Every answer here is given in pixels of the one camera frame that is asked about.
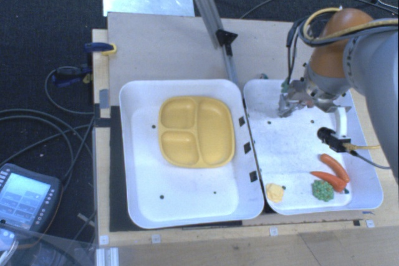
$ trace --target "yellow bowl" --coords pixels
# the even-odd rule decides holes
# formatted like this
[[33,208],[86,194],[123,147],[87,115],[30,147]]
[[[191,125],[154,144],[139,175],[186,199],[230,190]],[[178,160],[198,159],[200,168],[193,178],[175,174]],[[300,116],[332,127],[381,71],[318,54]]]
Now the yellow bowl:
[[217,168],[234,156],[234,127],[222,101],[199,96],[166,100],[158,119],[163,157],[186,168]]

